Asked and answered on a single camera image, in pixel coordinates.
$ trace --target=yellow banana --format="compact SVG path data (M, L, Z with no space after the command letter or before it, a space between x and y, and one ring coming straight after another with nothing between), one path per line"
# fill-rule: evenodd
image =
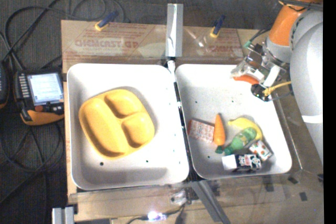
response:
M242 129L252 127L257 132L257 136L256 136L255 139L256 140L262 140L263 139L263 133L262 133L261 129L259 128L259 126L256 123L254 123L253 121L250 121L247 118L240 117L240 118L237 118L235 120L229 121L227 124L228 125L233 125L233 126L236 126L238 128L242 128Z

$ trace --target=display screen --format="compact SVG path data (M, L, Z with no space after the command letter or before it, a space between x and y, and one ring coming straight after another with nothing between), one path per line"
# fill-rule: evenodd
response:
M58 73L27 75L27 79L34 105L64 101L63 89Z

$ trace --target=blue and yellow clamp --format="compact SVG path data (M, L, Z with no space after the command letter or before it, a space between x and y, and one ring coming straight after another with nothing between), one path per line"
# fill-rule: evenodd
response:
M96 30L102 31L109 22L112 22L119 15L118 11L111 12L103 20L97 22L94 26Z
M216 38L219 35L220 28L222 27L225 16L222 14L218 20L215 20L213 28L211 29L210 36Z

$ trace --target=toy bottle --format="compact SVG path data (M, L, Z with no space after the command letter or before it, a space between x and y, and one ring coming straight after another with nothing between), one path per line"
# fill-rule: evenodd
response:
M235 135L230 145L224 149L225 156L231 155L234 151L244 148L244 146L251 142L256 135L257 132L252 127L243 129L240 133Z

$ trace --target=yellow divided tray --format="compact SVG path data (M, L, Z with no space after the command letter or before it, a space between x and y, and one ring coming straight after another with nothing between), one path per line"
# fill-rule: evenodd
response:
M87 100L79 109L80 125L103 157L125 157L154 137L154 124L139 98L125 89L111 90Z

